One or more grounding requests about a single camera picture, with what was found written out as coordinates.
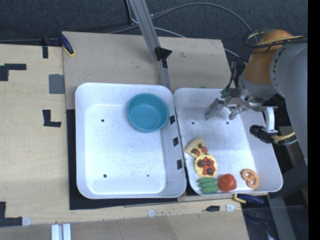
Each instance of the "blue bowl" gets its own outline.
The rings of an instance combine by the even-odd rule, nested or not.
[[[160,130],[169,119],[166,103],[150,93],[140,93],[131,98],[126,113],[132,126],[143,133]]]

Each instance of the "toy food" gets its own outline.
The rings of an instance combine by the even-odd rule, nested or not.
[[[231,191],[237,187],[237,181],[232,174],[224,174],[218,180],[219,189],[222,191]]]
[[[189,142],[184,151],[194,158],[208,153],[208,149],[202,137],[195,138]]]
[[[201,178],[197,182],[199,184],[200,191],[204,194],[215,193],[219,191],[219,188],[217,186],[217,179],[213,177]]]
[[[194,169],[201,178],[213,177],[217,173],[216,159],[210,154],[201,154],[194,161]]]
[[[243,169],[241,171],[241,177],[245,180],[249,188],[255,189],[259,186],[260,179],[258,174],[251,169]]]

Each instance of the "toy pretzel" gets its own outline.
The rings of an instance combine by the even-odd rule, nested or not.
[[[258,174],[251,169],[243,169],[241,171],[241,177],[245,180],[249,188],[255,189],[259,186],[260,179]]]

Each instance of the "black bracket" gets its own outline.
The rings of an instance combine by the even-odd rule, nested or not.
[[[154,52],[157,60],[158,61],[162,60],[162,66],[167,69],[168,68],[167,58],[172,53],[172,50],[157,47],[154,49]]]

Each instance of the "metal pole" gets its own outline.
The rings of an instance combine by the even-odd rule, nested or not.
[[[154,27],[154,23],[151,19],[146,1],[145,0],[128,0],[128,1],[138,21],[144,41],[151,55],[152,62],[159,61],[158,64],[160,69],[161,84],[171,90],[168,67],[166,62],[166,58],[168,54],[166,56],[163,55],[161,58],[159,58],[159,55],[157,56],[155,52],[156,49],[160,48],[161,46],[160,46],[160,42]]]

